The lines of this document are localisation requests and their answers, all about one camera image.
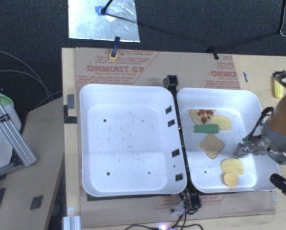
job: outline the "black carpet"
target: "black carpet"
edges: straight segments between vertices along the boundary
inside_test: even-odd
[[[212,46],[218,53],[286,56],[286,37],[278,33],[282,0],[135,3],[141,42],[120,43],[120,48],[205,52]],[[0,0],[0,50],[31,66],[51,93],[62,89],[61,48],[112,45],[68,38],[68,0]],[[0,70],[31,74],[22,63],[1,53]],[[0,72],[0,92],[14,100],[22,120],[46,98],[36,80],[14,72]]]

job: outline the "black pole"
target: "black pole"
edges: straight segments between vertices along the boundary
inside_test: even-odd
[[[283,19],[285,17],[285,9],[286,9],[286,0],[282,0],[282,8],[281,8],[281,16],[280,16],[280,24],[279,24],[279,32],[283,25]]]
[[[111,2],[113,2],[113,0],[108,1],[107,5],[100,10],[101,14],[105,14],[106,13],[106,10],[110,6]]]

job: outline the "white tray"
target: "white tray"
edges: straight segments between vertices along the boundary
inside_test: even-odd
[[[279,173],[278,165],[268,156],[247,155],[240,158],[244,174],[238,175],[236,188],[223,183],[220,163],[233,158],[233,153],[242,138],[248,135],[261,115],[258,98],[249,91],[217,89],[181,89],[177,95],[184,144],[193,185],[204,193],[224,193],[241,191],[275,190],[269,181],[273,173]],[[215,134],[225,142],[225,147],[215,159],[210,159],[200,149],[199,144],[206,134],[194,133],[194,122],[189,109],[215,109],[215,115],[228,117],[232,130],[220,130]]]
[[[80,92],[82,183],[92,196],[177,194],[187,179],[172,94],[90,84]]]

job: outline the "green object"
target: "green object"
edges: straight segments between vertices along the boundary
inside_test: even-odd
[[[194,133],[207,133],[207,134],[216,134],[219,131],[218,124],[211,125],[195,125]]]
[[[8,106],[9,104],[12,104],[14,106],[14,102],[4,94],[0,93],[0,104],[4,107]]]

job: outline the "toy pizza slice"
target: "toy pizza slice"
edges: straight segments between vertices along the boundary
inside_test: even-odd
[[[213,109],[199,109],[194,111],[203,124],[208,122],[215,112]]]

